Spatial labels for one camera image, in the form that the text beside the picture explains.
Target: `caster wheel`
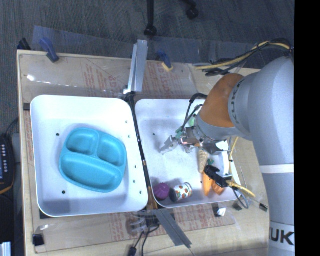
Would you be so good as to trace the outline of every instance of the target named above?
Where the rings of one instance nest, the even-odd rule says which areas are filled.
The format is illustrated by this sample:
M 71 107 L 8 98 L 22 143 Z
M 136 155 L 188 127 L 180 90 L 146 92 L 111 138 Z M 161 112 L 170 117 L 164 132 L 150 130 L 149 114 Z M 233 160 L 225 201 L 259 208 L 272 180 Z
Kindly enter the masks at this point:
M 157 29 L 153 25 L 147 25 L 144 31 L 145 36 L 153 37 L 157 34 Z
M 186 11 L 186 15 L 190 20 L 195 19 L 199 15 L 199 11 L 196 8 L 190 8 L 189 10 Z

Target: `table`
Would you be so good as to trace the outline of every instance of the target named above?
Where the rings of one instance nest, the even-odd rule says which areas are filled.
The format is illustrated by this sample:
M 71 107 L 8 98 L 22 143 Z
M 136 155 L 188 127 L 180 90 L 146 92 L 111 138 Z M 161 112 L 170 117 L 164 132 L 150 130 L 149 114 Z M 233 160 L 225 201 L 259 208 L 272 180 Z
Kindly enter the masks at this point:
M 60 64 L 54 65 L 45 52 L 17 51 L 18 103 L 21 145 L 21 183 L 23 198 L 23 224 L 25 254 L 63 255 L 127 255 L 137 242 L 137 236 L 126 233 L 124 223 L 131 216 L 104 214 L 67 218 L 41 218 L 37 206 L 33 162 L 32 132 L 28 104 L 42 94 L 61 94 L 89 97 L 117 97 L 127 84 L 130 59 L 59 54 Z M 195 71 L 191 64 L 173 63 L 174 71 L 164 73 L 161 63 L 147 61 L 143 88 L 151 98 L 185 97 L 194 92 L 208 94 L 221 76 L 206 77 Z M 247 76 L 257 69 L 242 68 Z M 267 194 L 259 164 L 250 141 L 239 139 L 234 162 L 241 183 L 245 183 L 257 197 L 249 209 L 236 210 L 233 202 L 219 205 L 226 215 L 214 218 L 211 205 L 180 209 L 184 231 L 191 241 L 191 251 L 185 246 L 175 246 L 163 230 L 150 236 L 144 247 L 146 255 L 217 255 L 262 249 L 266 255 L 269 238 L 269 213 L 260 209 L 268 205 Z M 106 235 L 106 227 L 113 231 Z M 33 234 L 44 234 L 44 245 L 33 245 Z M 142 242 L 137 246 L 139 255 Z

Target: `white plastic tray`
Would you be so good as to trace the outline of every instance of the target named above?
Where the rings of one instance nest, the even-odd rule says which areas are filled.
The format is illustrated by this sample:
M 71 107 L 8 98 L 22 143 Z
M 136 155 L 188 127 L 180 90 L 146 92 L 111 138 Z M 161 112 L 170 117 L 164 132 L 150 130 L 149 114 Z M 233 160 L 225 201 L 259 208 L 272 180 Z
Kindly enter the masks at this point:
M 129 105 L 116 98 L 40 95 L 30 105 L 36 191 L 39 208 L 51 217 L 94 215 L 142 210 L 148 192 Z M 121 140 L 127 165 L 120 186 L 95 192 L 66 181 L 59 157 L 68 134 L 87 127 Z
M 203 103 L 204 100 L 195 100 L 189 114 L 195 106 Z M 159 183 L 166 183 L 173 188 L 188 182 L 193 189 L 191 197 L 178 202 L 172 202 L 169 197 L 157 202 L 165 208 L 175 208 L 236 200 L 234 192 L 229 187 L 221 195 L 211 190 L 209 195 L 205 196 L 202 174 L 198 172 L 197 148 L 191 153 L 186 153 L 183 147 L 178 146 L 164 155 L 160 153 L 160 148 L 164 146 L 165 141 L 170 135 L 175 136 L 176 130 L 183 124 L 188 106 L 189 100 L 187 99 L 142 99 L 135 106 L 142 148 L 152 187 Z M 224 149 L 228 149 L 227 142 L 225 142 Z M 227 152 L 219 153 L 210 158 L 214 160 L 213 166 L 223 170 L 224 173 L 229 172 Z M 240 184 L 235 165 L 232 164 L 231 168 L 235 181 Z

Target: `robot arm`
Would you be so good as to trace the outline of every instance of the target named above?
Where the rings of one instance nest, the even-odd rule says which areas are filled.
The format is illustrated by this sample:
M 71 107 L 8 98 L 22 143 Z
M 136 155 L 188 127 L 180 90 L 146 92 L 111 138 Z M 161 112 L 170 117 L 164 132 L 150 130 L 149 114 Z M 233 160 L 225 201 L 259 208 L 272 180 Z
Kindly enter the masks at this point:
M 225 75 L 211 90 L 198 129 L 214 141 L 252 140 L 269 208 L 270 256 L 295 255 L 294 65 L 281 57 L 261 71 Z

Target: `gray carpet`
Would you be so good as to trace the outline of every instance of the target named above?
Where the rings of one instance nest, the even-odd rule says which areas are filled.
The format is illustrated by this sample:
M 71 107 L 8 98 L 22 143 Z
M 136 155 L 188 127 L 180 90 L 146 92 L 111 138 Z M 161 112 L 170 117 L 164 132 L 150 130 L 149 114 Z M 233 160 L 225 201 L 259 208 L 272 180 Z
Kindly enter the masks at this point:
M 294 0 L 195 0 L 199 16 L 189 20 L 188 6 L 179 0 L 155 0 L 154 25 L 158 40 L 185 40 L 188 46 L 208 42 L 254 45 L 284 38 L 295 44 Z M 131 46 L 144 34 L 147 20 L 146 0 L 1 0 L 0 1 L 0 132 L 4 133 L 18 117 L 17 45 L 26 38 L 32 49 L 35 26 L 119 42 L 121 48 L 65 47 L 61 52 L 130 58 Z M 187 49 L 190 54 L 194 48 Z M 282 53 L 268 50 L 248 63 L 262 68 Z M 208 53 L 197 56 L 207 62 Z M 10 134 L 18 133 L 12 126 Z

